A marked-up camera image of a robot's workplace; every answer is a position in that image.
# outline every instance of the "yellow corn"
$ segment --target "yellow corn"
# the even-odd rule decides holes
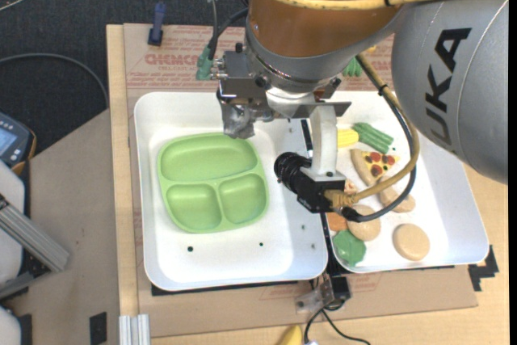
[[[338,128],[338,148],[348,147],[359,141],[359,134],[353,129]]]

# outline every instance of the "blue clip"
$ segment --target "blue clip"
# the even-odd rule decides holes
[[[163,38],[163,18],[165,17],[165,3],[158,2],[154,7],[154,21],[153,27],[149,31],[149,38],[147,39],[147,43],[160,46],[162,44]]]

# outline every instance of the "wooden table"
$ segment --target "wooden table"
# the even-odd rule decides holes
[[[111,137],[116,208],[116,239],[120,314],[139,312],[137,272],[132,217],[131,169],[128,148],[128,109],[124,68],[124,29],[107,26],[108,74],[111,100]],[[480,176],[466,167],[490,244],[494,248],[499,272],[483,279],[477,293],[478,307],[439,312],[412,313],[389,317],[352,319],[336,322],[350,336],[371,344],[464,345],[510,343],[509,267],[508,267],[508,190],[507,186]],[[154,345],[168,344],[267,344],[277,343],[286,327],[235,330],[153,339]],[[316,323],[310,337],[320,343],[345,343],[328,323]]]

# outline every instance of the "toy pizza slice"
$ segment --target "toy pizza slice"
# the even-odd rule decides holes
[[[352,149],[351,159],[359,177],[368,186],[371,186],[395,165],[399,157],[378,153],[377,151]]]

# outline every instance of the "screen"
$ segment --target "screen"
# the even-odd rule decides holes
[[[16,135],[11,134],[3,128],[0,128],[0,156],[2,156],[9,146],[15,142]]]

